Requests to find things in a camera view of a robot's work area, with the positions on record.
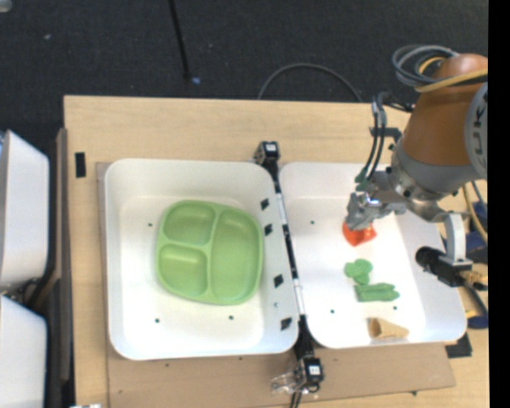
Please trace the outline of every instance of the black floor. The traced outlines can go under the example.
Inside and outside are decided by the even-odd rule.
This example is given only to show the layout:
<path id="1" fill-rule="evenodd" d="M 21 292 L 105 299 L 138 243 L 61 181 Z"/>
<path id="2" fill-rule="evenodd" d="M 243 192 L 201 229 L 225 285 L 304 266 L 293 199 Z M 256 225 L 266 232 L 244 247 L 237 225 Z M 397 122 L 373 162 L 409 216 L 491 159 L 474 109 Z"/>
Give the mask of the black floor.
<path id="1" fill-rule="evenodd" d="M 185 83 L 168 0 L 12 0 L 0 14 L 0 128 L 44 149 L 65 94 L 255 99 L 284 65 L 324 65 L 363 100 L 388 89 L 411 43 L 488 55 L 489 0 L 175 0 L 190 69 Z M 289 71 L 268 99 L 356 101 L 335 77 Z"/>

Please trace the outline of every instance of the green plate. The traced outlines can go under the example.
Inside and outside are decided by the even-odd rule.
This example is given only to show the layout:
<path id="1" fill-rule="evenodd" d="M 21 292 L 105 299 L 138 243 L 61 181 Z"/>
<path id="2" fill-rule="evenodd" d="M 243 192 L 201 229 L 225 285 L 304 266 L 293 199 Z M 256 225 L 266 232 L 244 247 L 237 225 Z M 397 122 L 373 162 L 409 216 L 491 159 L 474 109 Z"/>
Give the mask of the green plate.
<path id="1" fill-rule="evenodd" d="M 243 303 L 258 289 L 264 242 L 249 213 L 205 201 L 170 206 L 159 225 L 156 273 L 170 292 L 202 303 Z"/>

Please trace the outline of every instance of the wooden table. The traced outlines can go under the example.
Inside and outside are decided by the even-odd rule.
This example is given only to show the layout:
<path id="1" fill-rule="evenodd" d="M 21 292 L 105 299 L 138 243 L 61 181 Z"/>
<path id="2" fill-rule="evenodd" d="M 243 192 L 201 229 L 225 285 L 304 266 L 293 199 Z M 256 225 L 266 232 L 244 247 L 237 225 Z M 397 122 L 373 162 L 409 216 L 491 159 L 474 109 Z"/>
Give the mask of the wooden table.
<path id="1" fill-rule="evenodd" d="M 370 105 L 66 96 L 64 107 L 76 402 L 164 406 L 166 394 L 165 406 L 288 405 L 288 396 L 269 394 L 268 379 L 290 353 L 146 362 L 115 353 L 106 334 L 96 165 L 127 157 L 247 161 L 263 140 L 278 141 L 283 164 L 364 162 Z M 389 110 L 388 118 L 402 129 L 408 116 Z M 460 197 L 446 204 L 464 205 Z M 318 349 L 329 378 L 303 401 L 314 408 L 489 406 L 489 334 L 468 335 L 473 356 L 453 360 L 440 343 Z M 424 391 L 412 395 L 417 390 Z"/>

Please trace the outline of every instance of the brown cylinder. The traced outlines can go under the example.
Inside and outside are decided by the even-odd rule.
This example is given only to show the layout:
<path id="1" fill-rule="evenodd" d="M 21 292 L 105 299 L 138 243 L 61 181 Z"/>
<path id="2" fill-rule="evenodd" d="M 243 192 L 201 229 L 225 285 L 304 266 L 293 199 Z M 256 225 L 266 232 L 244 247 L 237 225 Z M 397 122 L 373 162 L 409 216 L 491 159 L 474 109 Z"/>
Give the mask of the brown cylinder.
<path id="1" fill-rule="evenodd" d="M 488 59 L 459 54 L 445 60 L 433 78 L 453 77 L 487 69 Z M 469 165 L 464 128 L 468 107 L 482 83 L 422 93 L 404 131 L 405 153 L 418 162 L 439 166 Z"/>

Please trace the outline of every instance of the black pole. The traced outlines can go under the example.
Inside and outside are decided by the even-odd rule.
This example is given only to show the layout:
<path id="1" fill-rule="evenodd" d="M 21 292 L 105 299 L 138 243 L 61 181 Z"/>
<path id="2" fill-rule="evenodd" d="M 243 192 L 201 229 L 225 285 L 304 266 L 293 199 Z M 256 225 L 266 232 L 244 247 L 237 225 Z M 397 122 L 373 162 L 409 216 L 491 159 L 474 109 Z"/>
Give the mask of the black pole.
<path id="1" fill-rule="evenodd" d="M 179 17 L 178 17 L 178 11 L 176 10 L 176 3 L 174 0 L 168 0 L 168 5 L 170 7 L 170 13 L 172 15 L 172 22 L 173 22 L 173 28 L 176 32 L 176 38 L 178 40 L 179 45 L 179 53 L 181 55 L 181 63 L 184 67 L 184 77 L 187 80 L 194 80 L 192 78 L 192 75 L 190 73 L 189 69 L 189 61 L 187 60 L 187 53 L 185 51 L 185 43 L 184 43 L 184 37 L 181 33 L 181 26 L 179 25 Z"/>

